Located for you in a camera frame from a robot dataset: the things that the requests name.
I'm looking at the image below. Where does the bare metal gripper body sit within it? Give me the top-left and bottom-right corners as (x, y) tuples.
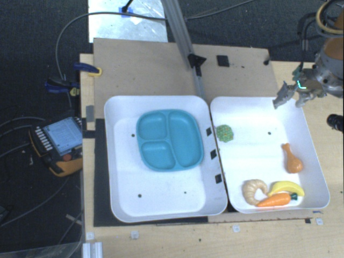
(292, 68), (344, 99)

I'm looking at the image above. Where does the brown cardboard board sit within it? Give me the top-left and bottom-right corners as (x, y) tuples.
(92, 37), (314, 225)

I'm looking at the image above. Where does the orange carrot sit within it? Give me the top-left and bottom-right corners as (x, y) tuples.
(256, 192), (299, 208)

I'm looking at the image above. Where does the blue divided plate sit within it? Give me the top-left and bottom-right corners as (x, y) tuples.
(135, 109), (204, 172)

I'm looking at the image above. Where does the orange chicken drumstick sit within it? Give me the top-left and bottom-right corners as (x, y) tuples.
(281, 142), (304, 174)

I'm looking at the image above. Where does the green broccoli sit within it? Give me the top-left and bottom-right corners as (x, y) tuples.
(215, 124), (234, 144)

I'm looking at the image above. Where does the yellow banana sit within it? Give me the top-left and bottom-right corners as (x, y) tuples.
(267, 180), (305, 198)

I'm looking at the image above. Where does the white plastic tray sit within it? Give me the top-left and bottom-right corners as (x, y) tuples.
(210, 96), (331, 214)
(103, 95), (229, 224)

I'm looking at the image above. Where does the beige croissant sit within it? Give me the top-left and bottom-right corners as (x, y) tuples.
(241, 178), (269, 206)

